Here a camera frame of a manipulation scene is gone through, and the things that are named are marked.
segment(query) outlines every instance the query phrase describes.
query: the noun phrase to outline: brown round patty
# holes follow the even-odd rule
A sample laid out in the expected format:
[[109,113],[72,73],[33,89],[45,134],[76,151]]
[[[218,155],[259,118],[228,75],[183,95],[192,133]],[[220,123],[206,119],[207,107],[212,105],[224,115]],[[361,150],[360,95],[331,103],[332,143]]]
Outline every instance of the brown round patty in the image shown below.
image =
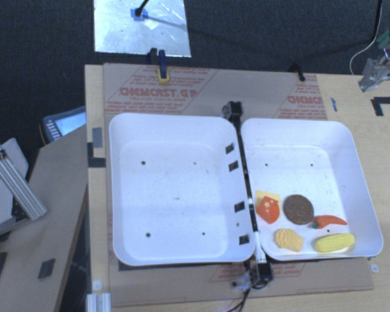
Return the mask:
[[287,219],[295,224],[307,224],[313,220],[312,203],[299,194],[287,197],[283,204],[283,211]]

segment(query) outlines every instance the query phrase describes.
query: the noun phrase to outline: yellow clip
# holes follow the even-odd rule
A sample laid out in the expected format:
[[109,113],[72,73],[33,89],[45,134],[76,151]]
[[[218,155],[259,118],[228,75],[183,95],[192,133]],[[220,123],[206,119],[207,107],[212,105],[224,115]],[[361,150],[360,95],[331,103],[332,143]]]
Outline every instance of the yellow clip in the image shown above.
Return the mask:
[[166,83],[169,81],[169,71],[166,71],[166,78],[162,79],[161,77],[161,69],[157,70],[157,77],[159,78],[159,82]]

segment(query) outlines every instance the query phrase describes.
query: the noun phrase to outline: tomato slice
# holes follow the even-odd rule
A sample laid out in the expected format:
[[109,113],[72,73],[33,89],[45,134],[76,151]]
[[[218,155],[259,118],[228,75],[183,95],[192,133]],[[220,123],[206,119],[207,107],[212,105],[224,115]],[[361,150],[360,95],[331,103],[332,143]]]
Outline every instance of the tomato slice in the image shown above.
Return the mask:
[[265,196],[260,205],[255,210],[256,213],[267,223],[272,224],[278,220],[280,216],[280,207],[277,200]]

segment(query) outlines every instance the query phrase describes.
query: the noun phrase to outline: empty white tray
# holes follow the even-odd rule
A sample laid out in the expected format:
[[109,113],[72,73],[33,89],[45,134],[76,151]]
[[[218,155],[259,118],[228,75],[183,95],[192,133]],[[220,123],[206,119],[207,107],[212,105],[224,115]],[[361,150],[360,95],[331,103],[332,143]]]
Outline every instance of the empty white tray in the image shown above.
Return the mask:
[[125,113],[109,127],[113,243],[128,265],[254,251],[237,134],[218,117]]
[[[341,123],[311,120],[249,119],[242,137],[252,191],[281,196],[301,194],[313,204],[315,216],[335,215],[347,226],[313,229],[286,219],[273,224],[257,216],[261,245],[277,260],[371,257],[383,248],[383,237],[359,163],[350,131]],[[293,229],[304,238],[300,252],[278,248],[274,234]],[[352,233],[353,247],[333,253],[318,253],[313,245],[321,236]]]

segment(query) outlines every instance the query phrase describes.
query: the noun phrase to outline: wooden surface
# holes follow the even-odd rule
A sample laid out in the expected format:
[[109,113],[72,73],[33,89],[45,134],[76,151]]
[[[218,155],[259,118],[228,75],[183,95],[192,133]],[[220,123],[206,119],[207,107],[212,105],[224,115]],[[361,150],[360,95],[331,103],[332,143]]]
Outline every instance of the wooden surface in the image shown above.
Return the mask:
[[[0,243],[7,258],[0,276],[0,312],[59,311],[85,211],[84,127],[42,148],[29,184],[48,213]],[[50,276],[38,279],[44,261]]]
[[[87,67],[87,79],[93,80],[88,85],[94,91],[102,91],[102,66]],[[301,296],[283,296],[270,298],[252,298],[247,300],[244,311],[390,311],[390,105],[382,105],[384,116],[376,116],[370,99],[390,96],[390,81],[384,82],[375,92],[363,94],[358,88],[358,76],[318,75],[318,83],[324,100],[329,120],[345,124],[352,132],[357,152],[363,167],[370,195],[384,237],[384,248],[381,254],[371,260],[377,264],[379,273],[372,275],[375,289],[373,291],[340,292]],[[336,101],[337,112],[332,107],[331,98]],[[101,116],[103,98],[96,99],[89,110],[97,110]],[[94,122],[93,127],[103,127]],[[90,171],[90,179],[98,181],[104,169]],[[96,202],[104,197],[101,189],[93,188],[94,202],[90,202],[90,213],[103,217],[105,205]],[[91,223],[92,279],[101,280],[105,290],[108,286],[107,258],[107,223],[103,218],[94,219]],[[185,304],[147,305],[141,307],[113,308],[114,312],[170,312],[170,311],[226,311],[238,301],[197,302]]]

